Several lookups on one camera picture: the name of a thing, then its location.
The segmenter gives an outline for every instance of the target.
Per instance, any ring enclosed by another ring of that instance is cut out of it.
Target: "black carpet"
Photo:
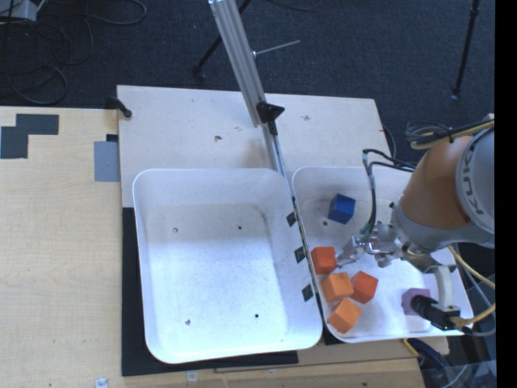
[[[117,85],[239,91],[222,44],[204,78],[193,74],[218,37],[208,0],[32,1],[41,4],[35,22],[7,22],[0,6],[1,105],[103,108]],[[258,55],[266,93],[374,99],[392,155],[416,162],[423,152],[406,140],[409,121],[454,128],[494,112],[495,0],[472,7],[473,0],[252,0],[242,22],[256,52],[300,41]],[[475,247],[465,258],[484,276],[494,272],[493,251]]]

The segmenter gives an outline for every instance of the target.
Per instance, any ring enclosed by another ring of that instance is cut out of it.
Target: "wooden table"
[[[274,369],[122,377],[120,182],[95,181],[94,161],[120,112],[0,107],[0,126],[17,114],[58,115],[59,133],[0,159],[0,387],[424,387],[399,339],[321,343]],[[445,338],[427,342],[448,352]]]

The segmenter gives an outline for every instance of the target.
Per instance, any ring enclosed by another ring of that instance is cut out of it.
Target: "block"
[[[333,247],[315,247],[310,252],[310,257],[317,275],[328,275],[338,266]]]
[[[355,200],[353,198],[336,194],[329,206],[328,218],[338,223],[347,224],[354,215]]]
[[[367,303],[373,299],[379,279],[359,270],[352,278],[354,293],[351,298],[360,303]]]
[[[354,293],[354,286],[346,272],[327,276],[321,286],[327,302],[336,302]]]
[[[341,333],[346,333],[357,323],[362,311],[346,297],[332,310],[326,321]]]
[[[411,309],[411,299],[413,299],[414,296],[417,296],[419,294],[431,297],[431,291],[429,289],[421,288],[410,288],[402,294],[402,308],[404,309],[404,314],[418,315],[418,313]]]

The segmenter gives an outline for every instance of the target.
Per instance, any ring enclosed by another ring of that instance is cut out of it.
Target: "white tray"
[[[310,348],[322,334],[286,179],[152,169],[133,182],[145,341],[166,363]]]
[[[374,176],[377,220],[389,222],[389,203],[398,201],[410,173],[388,167],[374,167]],[[370,216],[372,198],[364,168],[304,167],[294,174],[292,185],[305,233],[307,251],[319,246],[333,246],[339,255],[348,239],[352,235],[358,235]],[[330,202],[338,193],[355,199],[354,215],[347,224],[332,221],[327,217]],[[433,253],[433,257],[443,264],[455,263],[447,249]],[[409,288],[427,288],[431,291],[431,297],[438,300],[434,275],[424,275],[402,260],[394,260],[388,267],[379,268],[373,255],[369,254],[364,254],[354,263],[346,264],[333,272],[348,272],[349,276],[353,277],[359,270],[379,279],[376,295],[366,304],[356,302],[362,313],[353,328],[345,334],[326,324],[337,339],[354,343],[421,336],[462,335],[458,331],[441,331],[419,316],[404,314],[401,297]],[[317,275],[316,282],[326,320],[337,302],[328,303],[322,295],[320,284],[325,277]],[[461,308],[461,316],[472,317],[469,299],[457,270],[452,274],[452,282],[454,302]]]

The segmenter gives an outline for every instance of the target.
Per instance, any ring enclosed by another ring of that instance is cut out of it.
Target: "black clamp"
[[[105,109],[119,109],[126,118],[130,118],[132,115],[132,112],[129,111],[129,109],[127,109],[125,107],[125,105],[122,102],[120,102],[120,99],[116,98],[115,96],[108,96],[106,98],[106,102],[104,103],[104,108]]]
[[[261,101],[257,104],[258,116],[260,117],[260,120],[263,122],[263,124],[268,125],[269,133],[271,135],[278,135],[275,120],[283,111],[285,111],[285,108],[271,105],[270,103],[264,101]]]

